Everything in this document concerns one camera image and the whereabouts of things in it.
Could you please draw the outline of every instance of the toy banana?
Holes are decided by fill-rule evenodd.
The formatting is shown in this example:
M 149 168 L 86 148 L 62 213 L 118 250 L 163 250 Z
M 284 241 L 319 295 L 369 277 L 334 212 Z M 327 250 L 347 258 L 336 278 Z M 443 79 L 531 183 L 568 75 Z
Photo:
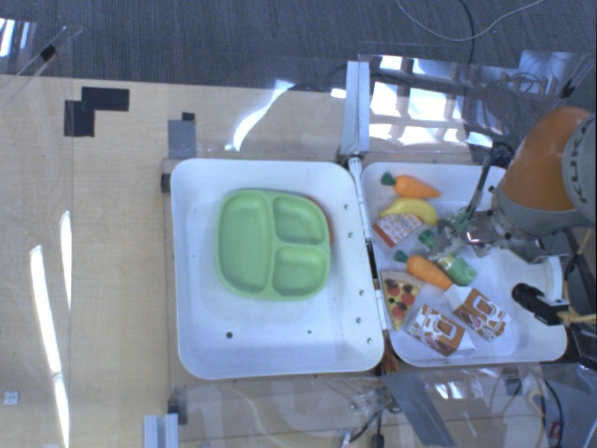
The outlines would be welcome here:
M 398 198 L 387 209 L 380 212 L 381 217 L 390 214 L 414 214 L 430 226 L 436 226 L 439 219 L 437 211 L 430 203 L 417 198 Z

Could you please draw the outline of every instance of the green plate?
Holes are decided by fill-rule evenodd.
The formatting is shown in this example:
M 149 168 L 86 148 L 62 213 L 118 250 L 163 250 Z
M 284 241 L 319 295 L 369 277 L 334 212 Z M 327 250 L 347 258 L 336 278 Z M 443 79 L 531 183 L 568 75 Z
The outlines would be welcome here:
M 233 292 L 256 299 L 305 299 L 329 276 L 329 229 L 313 201 L 274 190 L 242 189 L 217 219 L 217 274 Z

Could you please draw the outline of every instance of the toy pizza slice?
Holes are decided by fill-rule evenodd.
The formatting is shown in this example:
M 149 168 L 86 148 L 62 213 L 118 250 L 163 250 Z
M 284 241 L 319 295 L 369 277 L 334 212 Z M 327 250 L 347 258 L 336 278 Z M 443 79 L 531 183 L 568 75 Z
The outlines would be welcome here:
M 382 271 L 380 276 L 385 306 L 392 318 L 394 330 L 398 330 L 419 295 L 423 282 L 407 273 L 393 271 Z

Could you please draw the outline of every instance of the brown and white carton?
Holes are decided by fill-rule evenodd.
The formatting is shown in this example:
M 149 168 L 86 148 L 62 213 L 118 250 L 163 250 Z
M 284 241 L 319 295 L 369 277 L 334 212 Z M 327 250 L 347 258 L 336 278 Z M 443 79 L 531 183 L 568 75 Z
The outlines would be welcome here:
M 443 356 L 457 350 L 459 354 L 467 355 L 475 350 L 475 345 L 463 327 L 428 305 L 421 307 L 406 331 Z
M 452 286 L 445 292 L 452 312 L 487 341 L 504 333 L 511 318 L 472 287 Z

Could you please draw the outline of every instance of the orange carrot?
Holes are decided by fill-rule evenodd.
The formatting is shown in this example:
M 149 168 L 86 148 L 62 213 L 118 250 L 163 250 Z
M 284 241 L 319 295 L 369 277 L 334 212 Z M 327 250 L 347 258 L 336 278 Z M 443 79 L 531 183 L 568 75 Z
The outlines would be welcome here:
M 415 277 L 446 290 L 453 284 L 452 280 L 431 260 L 422 256 L 410 256 L 407 260 L 407 271 Z
M 394 190 L 398 195 L 408 198 L 429 199 L 438 198 L 441 195 L 437 189 L 411 175 L 400 175 L 393 178 L 389 173 L 385 173 L 382 177 L 382 184 L 394 186 Z

